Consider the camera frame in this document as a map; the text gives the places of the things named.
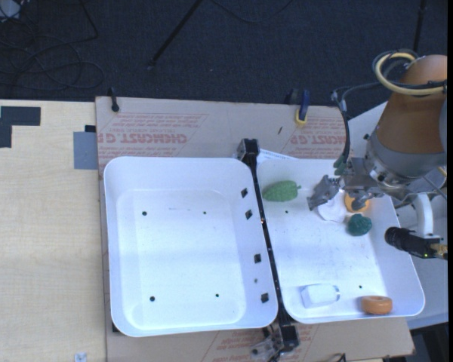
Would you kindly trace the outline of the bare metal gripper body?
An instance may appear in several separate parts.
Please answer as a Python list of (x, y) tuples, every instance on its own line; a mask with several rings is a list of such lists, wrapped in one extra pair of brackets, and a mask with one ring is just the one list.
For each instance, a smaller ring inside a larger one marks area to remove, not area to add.
[(383, 195), (404, 198), (411, 185), (410, 178), (393, 172), (376, 158), (350, 158), (341, 178), (341, 188), (356, 198)]

